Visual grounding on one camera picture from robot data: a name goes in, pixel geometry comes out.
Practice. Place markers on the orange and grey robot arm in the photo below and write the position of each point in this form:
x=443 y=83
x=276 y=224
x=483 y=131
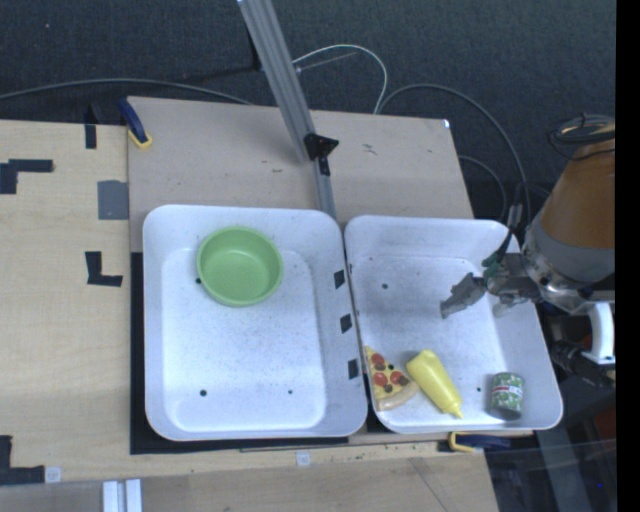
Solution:
x=580 y=210

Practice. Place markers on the small green can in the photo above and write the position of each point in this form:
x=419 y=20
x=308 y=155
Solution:
x=506 y=396

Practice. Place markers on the pale wood board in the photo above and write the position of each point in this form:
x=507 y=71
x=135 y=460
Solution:
x=225 y=160

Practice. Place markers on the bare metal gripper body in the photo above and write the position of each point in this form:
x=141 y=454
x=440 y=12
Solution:
x=520 y=282

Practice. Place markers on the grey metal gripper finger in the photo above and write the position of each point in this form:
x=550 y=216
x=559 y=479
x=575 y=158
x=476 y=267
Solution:
x=506 y=307
x=462 y=295

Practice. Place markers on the white plastic tray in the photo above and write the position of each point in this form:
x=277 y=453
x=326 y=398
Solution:
x=240 y=360
x=420 y=310

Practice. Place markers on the yellow squeeze bottle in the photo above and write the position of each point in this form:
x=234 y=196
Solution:
x=434 y=377

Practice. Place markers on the black cylinder on white bracket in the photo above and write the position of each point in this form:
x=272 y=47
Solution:
x=597 y=330

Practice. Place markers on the toy pizza slice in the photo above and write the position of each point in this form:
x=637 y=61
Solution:
x=386 y=380

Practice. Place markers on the green bowl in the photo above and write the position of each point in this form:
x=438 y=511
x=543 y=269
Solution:
x=240 y=267

